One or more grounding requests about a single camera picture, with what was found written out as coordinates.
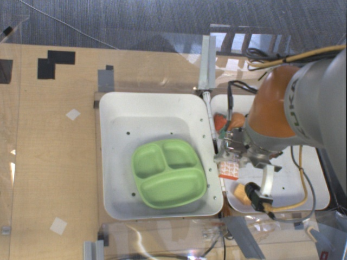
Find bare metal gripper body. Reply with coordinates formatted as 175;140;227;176
222;127;283;173

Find orange and white carton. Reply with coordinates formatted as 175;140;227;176
218;160;240;180

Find orange carrot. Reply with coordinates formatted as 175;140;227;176
219;112;246;140

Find red toy fruit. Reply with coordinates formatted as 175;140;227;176
213;113;228;132

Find tan bread piece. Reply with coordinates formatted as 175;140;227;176
233;183;253;207

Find white plastic tray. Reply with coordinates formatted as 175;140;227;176
99;92;224;221
210;94;331;214

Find green divided plate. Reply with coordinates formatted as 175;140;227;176
131;139;208;210

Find black cylinder on white bracket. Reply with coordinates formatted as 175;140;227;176
245;164;275;213

